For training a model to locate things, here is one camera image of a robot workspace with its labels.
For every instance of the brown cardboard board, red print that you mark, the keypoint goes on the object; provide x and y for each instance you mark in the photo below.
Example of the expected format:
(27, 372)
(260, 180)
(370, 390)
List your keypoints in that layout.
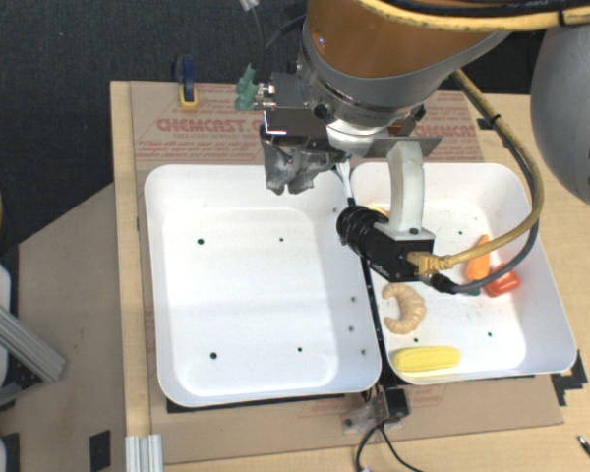
(255, 435)

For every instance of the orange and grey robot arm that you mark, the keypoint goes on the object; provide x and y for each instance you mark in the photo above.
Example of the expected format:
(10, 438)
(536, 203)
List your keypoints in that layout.
(373, 42)

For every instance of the white plastic tray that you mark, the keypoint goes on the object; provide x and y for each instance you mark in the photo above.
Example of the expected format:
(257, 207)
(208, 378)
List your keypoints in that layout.
(246, 288)
(472, 332)

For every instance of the black cylinder on white bracket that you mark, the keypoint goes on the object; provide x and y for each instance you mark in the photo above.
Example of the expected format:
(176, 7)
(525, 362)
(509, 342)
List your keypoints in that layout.
(398, 253)

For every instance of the yellow corn cob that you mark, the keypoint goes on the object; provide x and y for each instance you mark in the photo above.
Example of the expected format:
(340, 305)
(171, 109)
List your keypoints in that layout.
(425, 358)

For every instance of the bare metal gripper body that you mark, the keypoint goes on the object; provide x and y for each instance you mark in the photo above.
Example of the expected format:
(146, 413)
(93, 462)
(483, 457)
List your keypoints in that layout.
(295, 123)

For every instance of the beige croissant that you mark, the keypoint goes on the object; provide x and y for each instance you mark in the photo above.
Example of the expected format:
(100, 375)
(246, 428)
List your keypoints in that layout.
(413, 308)

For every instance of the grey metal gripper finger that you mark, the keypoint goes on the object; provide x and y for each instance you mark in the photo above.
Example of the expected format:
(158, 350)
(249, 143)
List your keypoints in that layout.
(305, 172)
(278, 170)

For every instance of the orange carrot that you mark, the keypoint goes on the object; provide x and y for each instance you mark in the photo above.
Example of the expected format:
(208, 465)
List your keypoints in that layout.
(478, 263)

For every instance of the red sausage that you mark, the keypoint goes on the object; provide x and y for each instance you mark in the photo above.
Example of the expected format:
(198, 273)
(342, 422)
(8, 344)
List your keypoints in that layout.
(502, 284)

